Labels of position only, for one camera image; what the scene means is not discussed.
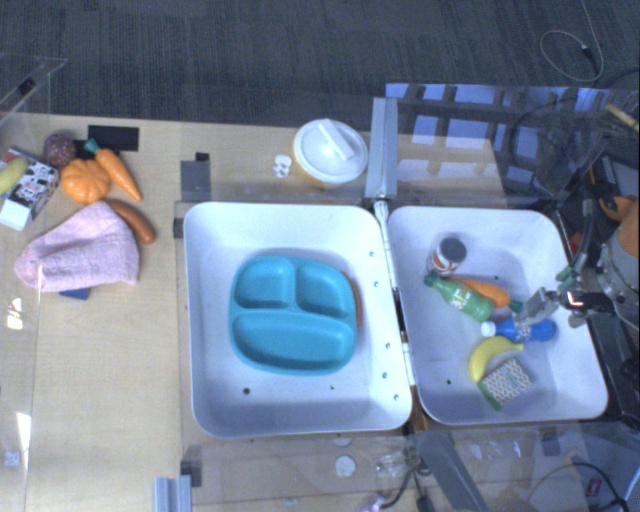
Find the yellow banana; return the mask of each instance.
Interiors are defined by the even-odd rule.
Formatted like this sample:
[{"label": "yellow banana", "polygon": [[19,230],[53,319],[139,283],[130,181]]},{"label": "yellow banana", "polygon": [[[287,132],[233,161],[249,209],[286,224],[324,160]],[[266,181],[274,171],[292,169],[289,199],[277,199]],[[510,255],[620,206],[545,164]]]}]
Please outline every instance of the yellow banana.
[{"label": "yellow banana", "polygon": [[523,347],[522,343],[513,343],[504,336],[493,336],[481,341],[469,357],[469,377],[473,382],[480,382],[487,365],[494,357],[507,350],[522,350]]},{"label": "yellow banana", "polygon": [[11,160],[4,169],[0,170],[0,194],[4,194],[13,188],[22,178],[29,167],[29,160],[23,156],[17,156]]}]

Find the round white container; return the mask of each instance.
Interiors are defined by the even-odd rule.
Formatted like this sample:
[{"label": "round white container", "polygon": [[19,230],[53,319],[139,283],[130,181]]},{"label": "round white container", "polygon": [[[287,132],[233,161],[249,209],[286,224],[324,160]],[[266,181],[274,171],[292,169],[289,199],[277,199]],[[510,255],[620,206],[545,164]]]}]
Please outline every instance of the round white container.
[{"label": "round white container", "polygon": [[317,119],[302,126],[293,141],[293,153],[301,174],[323,188],[355,180],[369,160],[360,134],[330,119]]}]

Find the cloth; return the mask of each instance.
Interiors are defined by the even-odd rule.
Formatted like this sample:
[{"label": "cloth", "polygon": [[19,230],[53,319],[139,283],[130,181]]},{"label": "cloth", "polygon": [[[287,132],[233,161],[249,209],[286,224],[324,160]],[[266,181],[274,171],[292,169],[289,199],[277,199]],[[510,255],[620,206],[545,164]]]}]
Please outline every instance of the cloth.
[{"label": "cloth", "polygon": [[135,284],[140,256],[129,226],[98,201],[27,245],[14,270],[32,288],[40,280],[43,292],[117,281]]}]

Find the blue divided plate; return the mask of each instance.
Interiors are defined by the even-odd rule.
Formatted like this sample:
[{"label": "blue divided plate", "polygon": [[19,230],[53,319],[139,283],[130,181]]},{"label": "blue divided plate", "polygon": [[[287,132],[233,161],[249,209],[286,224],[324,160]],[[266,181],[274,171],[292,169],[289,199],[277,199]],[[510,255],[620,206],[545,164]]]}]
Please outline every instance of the blue divided plate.
[{"label": "blue divided plate", "polygon": [[247,364],[324,375],[351,359],[356,304],[347,277],[313,260],[260,256],[236,274],[229,304],[231,344]]}]

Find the lid handle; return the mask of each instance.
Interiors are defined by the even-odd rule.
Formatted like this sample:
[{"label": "lid handle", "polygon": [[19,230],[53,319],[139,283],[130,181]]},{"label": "lid handle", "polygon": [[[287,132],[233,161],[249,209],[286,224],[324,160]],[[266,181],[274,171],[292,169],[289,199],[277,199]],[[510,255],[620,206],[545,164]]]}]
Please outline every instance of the lid handle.
[{"label": "lid handle", "polygon": [[325,139],[327,139],[331,149],[333,149],[342,160],[349,160],[349,158],[355,154],[331,119],[323,119],[320,121],[318,128]]}]

